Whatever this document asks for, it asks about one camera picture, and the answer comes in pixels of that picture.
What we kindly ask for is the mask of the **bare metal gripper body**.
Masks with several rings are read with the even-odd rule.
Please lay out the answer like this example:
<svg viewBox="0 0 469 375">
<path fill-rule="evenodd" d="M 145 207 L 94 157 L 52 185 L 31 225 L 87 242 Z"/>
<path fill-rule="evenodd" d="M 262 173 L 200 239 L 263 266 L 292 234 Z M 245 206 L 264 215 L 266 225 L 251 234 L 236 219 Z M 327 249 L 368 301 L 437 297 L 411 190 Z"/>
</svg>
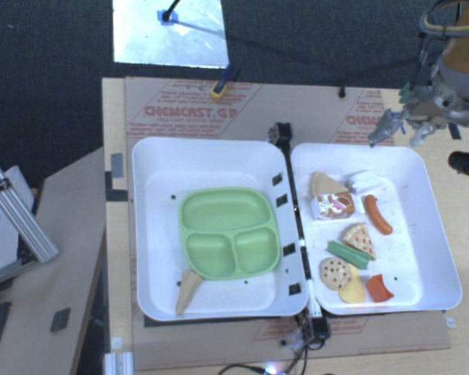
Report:
<svg viewBox="0 0 469 375">
<path fill-rule="evenodd" d="M 402 118 L 413 127 L 428 123 L 445 127 L 450 123 L 469 127 L 469 100 L 451 89 L 415 87 L 403 104 Z"/>
</svg>

